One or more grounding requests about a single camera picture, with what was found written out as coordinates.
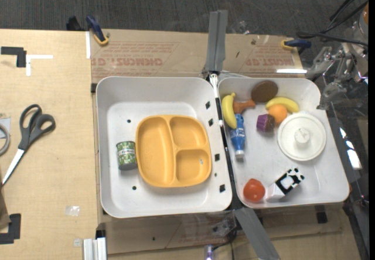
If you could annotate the green can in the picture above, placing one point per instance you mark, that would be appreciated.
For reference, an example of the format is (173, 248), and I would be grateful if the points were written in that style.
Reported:
(126, 155)

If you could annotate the red tomato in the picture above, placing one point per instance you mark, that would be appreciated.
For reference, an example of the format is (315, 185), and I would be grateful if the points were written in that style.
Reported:
(254, 190)

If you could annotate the grey tape roll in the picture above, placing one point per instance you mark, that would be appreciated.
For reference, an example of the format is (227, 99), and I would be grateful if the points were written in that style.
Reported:
(6, 147)

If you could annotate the white round lid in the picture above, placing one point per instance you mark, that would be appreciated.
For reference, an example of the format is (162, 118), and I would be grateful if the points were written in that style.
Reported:
(301, 137)

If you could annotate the yellow banana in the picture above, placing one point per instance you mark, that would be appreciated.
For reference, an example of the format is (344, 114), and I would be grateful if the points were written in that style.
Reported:
(228, 112)
(282, 103)

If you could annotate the white plastic tray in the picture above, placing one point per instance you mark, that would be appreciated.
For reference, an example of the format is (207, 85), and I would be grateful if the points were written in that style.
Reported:
(117, 194)
(316, 182)

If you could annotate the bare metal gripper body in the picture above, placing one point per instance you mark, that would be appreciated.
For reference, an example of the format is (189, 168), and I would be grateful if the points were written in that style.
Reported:
(355, 53)

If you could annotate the blue plastic bottle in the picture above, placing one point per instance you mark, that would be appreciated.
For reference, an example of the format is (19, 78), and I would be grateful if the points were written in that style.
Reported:
(238, 134)

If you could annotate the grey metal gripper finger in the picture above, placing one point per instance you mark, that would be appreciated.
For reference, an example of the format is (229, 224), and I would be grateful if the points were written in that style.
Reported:
(320, 63)
(330, 93)

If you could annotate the brown round biscuit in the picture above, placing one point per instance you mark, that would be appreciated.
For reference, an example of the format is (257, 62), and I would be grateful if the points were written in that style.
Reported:
(264, 91)

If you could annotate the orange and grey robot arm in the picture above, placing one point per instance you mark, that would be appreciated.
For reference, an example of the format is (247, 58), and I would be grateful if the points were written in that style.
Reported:
(365, 15)

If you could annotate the orange toy fruit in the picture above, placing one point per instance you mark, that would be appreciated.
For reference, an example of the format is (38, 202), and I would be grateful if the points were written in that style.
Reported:
(278, 113)

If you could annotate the purple cupcake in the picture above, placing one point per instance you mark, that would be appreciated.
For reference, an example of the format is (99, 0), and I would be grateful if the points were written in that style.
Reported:
(265, 123)

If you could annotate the brown toy drumstick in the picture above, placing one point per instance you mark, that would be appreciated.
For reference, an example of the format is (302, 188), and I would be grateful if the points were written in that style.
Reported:
(244, 104)

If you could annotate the black and white carton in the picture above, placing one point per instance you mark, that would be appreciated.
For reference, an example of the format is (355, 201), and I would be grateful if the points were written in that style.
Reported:
(288, 183)

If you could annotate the orange divided plate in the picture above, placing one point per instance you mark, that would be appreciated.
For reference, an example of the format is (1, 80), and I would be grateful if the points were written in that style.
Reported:
(158, 150)

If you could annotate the brown cardboard board red print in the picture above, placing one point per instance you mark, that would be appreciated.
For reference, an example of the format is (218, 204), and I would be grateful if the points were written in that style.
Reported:
(164, 56)

